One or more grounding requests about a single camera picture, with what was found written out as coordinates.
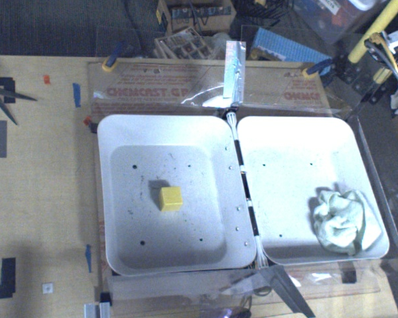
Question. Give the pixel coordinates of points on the brown cardboard board red print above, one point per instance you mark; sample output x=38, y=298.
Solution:
x=159, y=91

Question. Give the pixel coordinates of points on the yellow cube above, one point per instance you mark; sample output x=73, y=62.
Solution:
x=170, y=198

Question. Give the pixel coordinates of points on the thin black and white rod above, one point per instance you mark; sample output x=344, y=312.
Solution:
x=244, y=181

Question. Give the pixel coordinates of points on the pale green crumpled cloth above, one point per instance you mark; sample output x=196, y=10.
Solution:
x=341, y=224

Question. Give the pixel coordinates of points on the white plastic tray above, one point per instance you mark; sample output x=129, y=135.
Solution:
x=172, y=243
x=285, y=190

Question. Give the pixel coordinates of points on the small white square piece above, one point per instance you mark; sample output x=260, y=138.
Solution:
x=47, y=288

